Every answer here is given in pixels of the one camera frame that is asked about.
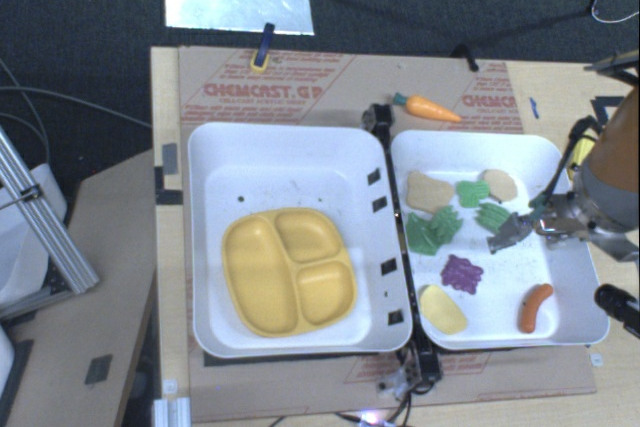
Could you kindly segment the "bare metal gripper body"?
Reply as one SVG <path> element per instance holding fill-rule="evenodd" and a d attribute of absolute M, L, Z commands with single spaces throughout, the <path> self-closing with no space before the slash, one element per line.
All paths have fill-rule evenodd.
<path fill-rule="evenodd" d="M 534 232 L 549 247 L 560 246 L 570 239 L 590 240 L 592 219 L 580 209 L 579 200 L 575 192 L 552 194 L 532 212 Z"/>

